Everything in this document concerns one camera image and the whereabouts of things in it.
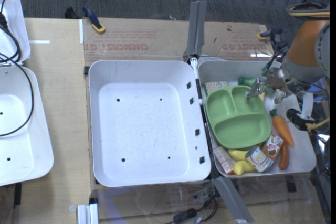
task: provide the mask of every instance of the orange carrot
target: orange carrot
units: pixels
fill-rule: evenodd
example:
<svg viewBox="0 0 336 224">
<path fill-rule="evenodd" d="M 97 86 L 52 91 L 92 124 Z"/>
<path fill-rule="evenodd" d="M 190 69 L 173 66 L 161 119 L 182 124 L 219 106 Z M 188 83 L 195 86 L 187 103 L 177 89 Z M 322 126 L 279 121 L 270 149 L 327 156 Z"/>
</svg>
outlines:
<svg viewBox="0 0 336 224">
<path fill-rule="evenodd" d="M 272 124 L 275 130 L 277 130 L 280 137 L 283 140 L 287 141 L 288 144 L 290 144 L 291 146 L 294 146 L 293 137 L 291 136 L 287 123 L 285 122 L 283 117 L 278 116 L 275 109 L 271 110 L 270 114 L 273 117 Z"/>
<path fill-rule="evenodd" d="M 281 170 L 285 170 L 288 167 L 289 163 L 289 151 L 288 151 L 288 144 L 287 141 L 285 140 L 282 143 L 282 146 L 280 148 L 280 162 L 279 162 L 279 168 Z"/>
</svg>

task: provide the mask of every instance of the green plate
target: green plate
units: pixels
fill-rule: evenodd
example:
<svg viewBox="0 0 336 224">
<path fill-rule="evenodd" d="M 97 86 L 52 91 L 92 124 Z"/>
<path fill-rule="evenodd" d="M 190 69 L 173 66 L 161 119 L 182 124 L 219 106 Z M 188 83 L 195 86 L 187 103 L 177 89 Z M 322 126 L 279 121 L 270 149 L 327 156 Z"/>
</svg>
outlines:
<svg viewBox="0 0 336 224">
<path fill-rule="evenodd" d="M 225 148 L 249 148 L 265 141 L 271 123 L 259 97 L 246 99 L 248 86 L 230 86 L 211 92 L 205 110 L 211 130 Z"/>
</svg>

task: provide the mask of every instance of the yellow and blue clamp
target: yellow and blue clamp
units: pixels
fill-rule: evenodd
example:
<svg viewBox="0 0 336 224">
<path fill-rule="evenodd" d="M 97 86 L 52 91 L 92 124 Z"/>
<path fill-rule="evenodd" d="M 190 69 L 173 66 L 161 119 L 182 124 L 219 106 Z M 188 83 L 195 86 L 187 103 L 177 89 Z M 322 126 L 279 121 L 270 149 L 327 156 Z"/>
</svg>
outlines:
<svg viewBox="0 0 336 224">
<path fill-rule="evenodd" d="M 88 16 L 90 18 L 92 22 L 92 27 L 94 28 L 94 30 L 96 30 L 96 32 L 100 34 L 105 32 L 105 26 L 98 21 L 98 18 L 96 17 L 95 13 L 91 8 L 84 6 L 83 11 L 85 16 Z"/>
</svg>

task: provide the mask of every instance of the table surface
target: table surface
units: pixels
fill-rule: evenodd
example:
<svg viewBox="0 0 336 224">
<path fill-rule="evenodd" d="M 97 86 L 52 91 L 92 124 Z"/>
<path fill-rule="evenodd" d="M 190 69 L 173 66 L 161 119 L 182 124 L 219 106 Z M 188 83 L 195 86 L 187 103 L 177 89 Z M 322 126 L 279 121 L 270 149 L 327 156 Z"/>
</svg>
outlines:
<svg viewBox="0 0 336 224">
<path fill-rule="evenodd" d="M 38 80 L 54 151 L 54 166 L 44 177 L 22 182 L 21 205 L 12 223 L 76 223 L 76 206 L 91 194 L 86 79 L 79 20 L 26 18 L 31 43 L 25 66 Z M 324 216 L 315 188 L 307 180 L 304 199 L 249 205 L 256 223 L 322 223 Z M 221 208 L 209 223 L 236 223 Z M 166 223 L 171 214 L 130 217 L 127 223 Z M 102 223 L 125 223 L 122 219 Z"/>
</svg>

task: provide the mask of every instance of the brown sausage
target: brown sausage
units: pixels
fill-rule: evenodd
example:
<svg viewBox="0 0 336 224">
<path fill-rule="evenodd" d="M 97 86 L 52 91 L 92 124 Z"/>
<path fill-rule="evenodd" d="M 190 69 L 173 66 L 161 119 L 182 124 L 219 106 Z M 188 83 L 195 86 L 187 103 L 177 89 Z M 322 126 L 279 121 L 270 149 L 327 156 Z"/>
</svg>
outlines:
<svg viewBox="0 0 336 224">
<path fill-rule="evenodd" d="M 280 148 L 280 162 L 279 168 L 285 170 L 288 167 L 289 163 L 289 152 L 288 152 L 288 143 L 284 140 Z"/>
</svg>

